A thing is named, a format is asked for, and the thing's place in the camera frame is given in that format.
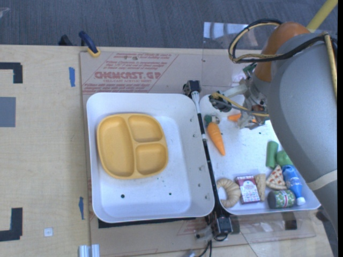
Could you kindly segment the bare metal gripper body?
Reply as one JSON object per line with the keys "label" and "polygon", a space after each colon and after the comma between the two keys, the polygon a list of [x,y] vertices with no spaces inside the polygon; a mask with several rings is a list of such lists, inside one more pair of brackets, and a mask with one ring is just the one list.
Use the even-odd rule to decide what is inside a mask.
{"label": "bare metal gripper body", "polygon": [[260,79],[242,79],[242,84],[246,88],[243,106],[247,108],[247,114],[252,117],[268,117],[269,83]]}

